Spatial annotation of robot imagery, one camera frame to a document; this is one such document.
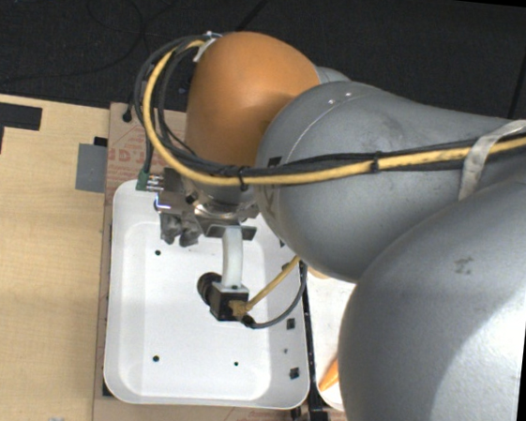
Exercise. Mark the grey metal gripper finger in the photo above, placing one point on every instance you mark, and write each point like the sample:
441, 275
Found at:
169, 230
190, 237

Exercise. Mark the black cylinder on white bracket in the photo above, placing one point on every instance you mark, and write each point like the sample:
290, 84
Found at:
227, 295

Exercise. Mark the white plastic tray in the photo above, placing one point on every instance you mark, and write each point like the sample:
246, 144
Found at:
326, 316
183, 328

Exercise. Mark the thin black rod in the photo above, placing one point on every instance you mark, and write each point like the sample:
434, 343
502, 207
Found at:
309, 333

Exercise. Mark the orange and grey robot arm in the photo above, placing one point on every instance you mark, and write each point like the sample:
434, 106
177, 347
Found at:
389, 181

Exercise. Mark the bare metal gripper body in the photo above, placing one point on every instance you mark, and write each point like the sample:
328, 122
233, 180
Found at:
183, 205

